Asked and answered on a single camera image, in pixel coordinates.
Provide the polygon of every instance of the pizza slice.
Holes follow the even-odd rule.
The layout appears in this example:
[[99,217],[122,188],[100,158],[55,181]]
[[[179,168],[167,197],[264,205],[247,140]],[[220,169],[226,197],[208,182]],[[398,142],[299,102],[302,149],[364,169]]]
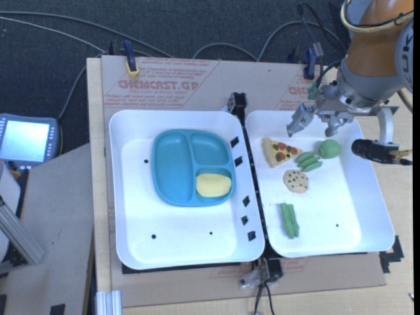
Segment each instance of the pizza slice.
[[300,148],[290,146],[284,142],[274,141],[270,138],[263,138],[262,147],[265,158],[272,168],[292,159],[302,152]]

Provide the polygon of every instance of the green ball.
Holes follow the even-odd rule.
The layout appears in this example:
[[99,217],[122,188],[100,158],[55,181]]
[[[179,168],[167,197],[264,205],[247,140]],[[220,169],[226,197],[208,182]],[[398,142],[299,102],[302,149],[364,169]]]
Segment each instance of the green ball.
[[338,156],[341,152],[340,144],[332,139],[327,139],[320,144],[318,154],[321,158],[332,159]]

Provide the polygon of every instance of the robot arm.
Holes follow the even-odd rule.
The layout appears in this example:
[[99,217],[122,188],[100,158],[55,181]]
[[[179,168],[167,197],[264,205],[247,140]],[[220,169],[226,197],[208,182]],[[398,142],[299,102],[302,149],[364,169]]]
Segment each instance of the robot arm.
[[343,3],[341,20],[354,36],[337,80],[310,92],[315,106],[301,104],[287,132],[291,136],[304,129],[317,115],[328,124],[325,135],[331,137],[354,116],[377,116],[379,140],[355,142],[353,152],[381,163],[404,163],[394,155],[398,145],[392,143],[392,115],[398,108],[384,103],[402,88],[413,92],[414,0],[371,0],[359,25],[346,18],[351,1]]

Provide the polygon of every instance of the blue plate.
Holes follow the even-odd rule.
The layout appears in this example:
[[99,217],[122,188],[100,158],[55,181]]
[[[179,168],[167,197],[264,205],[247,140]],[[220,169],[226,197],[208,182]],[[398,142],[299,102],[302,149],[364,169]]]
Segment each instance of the blue plate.
[[[217,205],[234,191],[230,149],[221,137],[205,131],[174,129],[158,135],[153,145],[152,172],[157,193],[173,205]],[[219,197],[201,196],[196,190],[196,177],[206,173],[229,177],[232,181],[229,193]]]

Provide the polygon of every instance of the dark background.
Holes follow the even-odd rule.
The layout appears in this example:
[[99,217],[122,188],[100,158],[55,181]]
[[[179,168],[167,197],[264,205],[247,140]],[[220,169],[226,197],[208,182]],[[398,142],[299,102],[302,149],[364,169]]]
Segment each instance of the dark background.
[[[266,40],[279,26],[299,21],[298,3],[308,3],[322,24],[347,46],[348,32],[339,20],[343,0],[0,0],[0,113],[21,116],[58,117],[86,58],[98,49],[49,30],[1,18],[31,22],[59,30],[108,50],[111,40],[127,39],[77,18],[111,28],[177,57],[192,58],[205,45],[225,42],[259,56]],[[21,15],[13,12],[49,13],[57,16]],[[315,19],[307,9],[304,17]],[[343,57],[311,26],[322,44],[329,64]],[[294,62],[305,61],[313,41],[302,24],[288,26],[271,40],[263,62],[287,62],[288,54],[300,48]],[[133,42],[136,50],[152,56],[166,56]],[[198,58],[252,60],[231,47],[211,47]],[[75,89],[61,120],[68,152],[89,141],[85,75]]]

